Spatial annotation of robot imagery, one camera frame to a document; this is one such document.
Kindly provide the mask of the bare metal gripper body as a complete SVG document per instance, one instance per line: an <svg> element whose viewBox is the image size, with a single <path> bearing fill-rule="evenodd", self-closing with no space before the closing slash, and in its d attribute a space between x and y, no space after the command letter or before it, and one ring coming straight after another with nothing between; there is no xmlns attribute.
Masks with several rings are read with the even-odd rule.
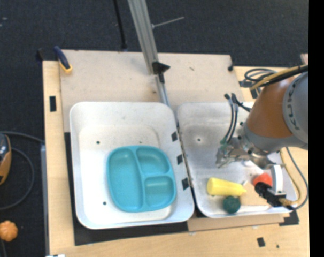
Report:
<svg viewBox="0 0 324 257"><path fill-rule="evenodd" d="M225 145L225 158L233 158L235 161L251 161L262 169L275 164L268 157L269 154L269 152L259 149L242 136L232 137Z"/></svg>

